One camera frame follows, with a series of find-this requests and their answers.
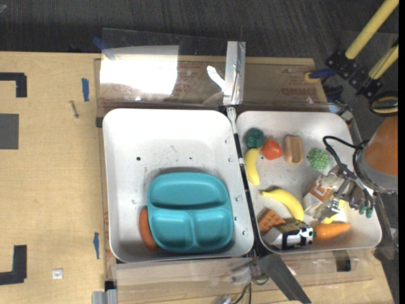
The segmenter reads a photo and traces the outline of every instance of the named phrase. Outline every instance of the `tomato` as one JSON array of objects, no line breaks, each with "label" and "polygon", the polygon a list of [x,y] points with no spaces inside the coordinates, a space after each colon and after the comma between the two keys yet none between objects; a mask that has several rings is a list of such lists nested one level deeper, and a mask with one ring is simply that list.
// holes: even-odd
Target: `tomato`
[{"label": "tomato", "polygon": [[281,149],[279,143],[273,139],[268,139],[263,147],[261,148],[262,154],[267,160],[274,160],[280,158],[283,155],[283,150]]}]

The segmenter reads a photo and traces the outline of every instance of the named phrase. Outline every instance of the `black square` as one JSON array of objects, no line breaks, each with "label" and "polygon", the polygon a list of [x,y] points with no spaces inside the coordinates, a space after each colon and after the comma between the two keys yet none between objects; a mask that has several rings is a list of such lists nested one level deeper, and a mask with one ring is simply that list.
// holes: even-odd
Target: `black square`
[{"label": "black square", "polygon": [[18,149],[18,114],[0,114],[0,149]]}]

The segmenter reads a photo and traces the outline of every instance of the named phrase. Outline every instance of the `yellow banana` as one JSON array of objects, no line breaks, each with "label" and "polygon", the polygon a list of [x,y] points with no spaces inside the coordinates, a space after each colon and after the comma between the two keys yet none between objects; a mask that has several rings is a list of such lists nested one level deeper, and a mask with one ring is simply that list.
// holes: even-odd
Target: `yellow banana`
[{"label": "yellow banana", "polygon": [[245,169],[247,179],[255,186],[260,185],[260,177],[256,168],[256,160],[259,156],[260,148],[249,149],[245,154]]},{"label": "yellow banana", "polygon": [[285,191],[284,189],[274,189],[273,191],[262,191],[261,194],[283,203],[296,220],[302,221],[304,219],[304,209],[302,208],[301,203],[288,191]]},{"label": "yellow banana", "polygon": [[[340,210],[340,209],[342,208],[342,206],[343,206],[343,201],[340,200],[340,201],[339,201],[339,204],[337,205],[337,209]],[[332,216],[332,217],[324,218],[323,221],[322,221],[322,223],[324,223],[324,224],[331,224],[331,223],[336,219],[336,215],[337,215],[337,214],[335,214],[335,215]]]}]

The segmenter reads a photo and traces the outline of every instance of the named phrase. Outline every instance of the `screw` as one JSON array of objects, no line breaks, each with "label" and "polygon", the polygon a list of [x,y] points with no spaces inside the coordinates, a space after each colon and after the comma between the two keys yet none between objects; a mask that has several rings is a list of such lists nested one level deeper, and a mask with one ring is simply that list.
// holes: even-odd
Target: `screw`
[{"label": "screw", "polygon": [[76,111],[75,103],[72,100],[69,101],[69,103],[70,103],[70,106],[71,106],[71,108],[73,110],[73,115],[75,116],[75,118],[78,118],[78,113]]}]

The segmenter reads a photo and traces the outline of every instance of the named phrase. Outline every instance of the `yellow pole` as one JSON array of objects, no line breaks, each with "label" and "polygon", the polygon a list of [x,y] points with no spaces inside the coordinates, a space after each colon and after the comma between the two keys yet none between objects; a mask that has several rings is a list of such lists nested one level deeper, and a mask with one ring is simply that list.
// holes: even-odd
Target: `yellow pole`
[{"label": "yellow pole", "polygon": [[373,37],[375,32],[381,27],[386,19],[398,6],[399,0],[385,0],[373,17],[369,20],[364,29],[360,32],[354,42],[346,50],[346,57],[354,60],[360,51],[366,46],[368,41]]},{"label": "yellow pole", "polygon": [[386,54],[380,58],[373,68],[368,72],[368,76],[374,80],[379,79],[385,71],[398,59],[399,44],[392,47]]}]

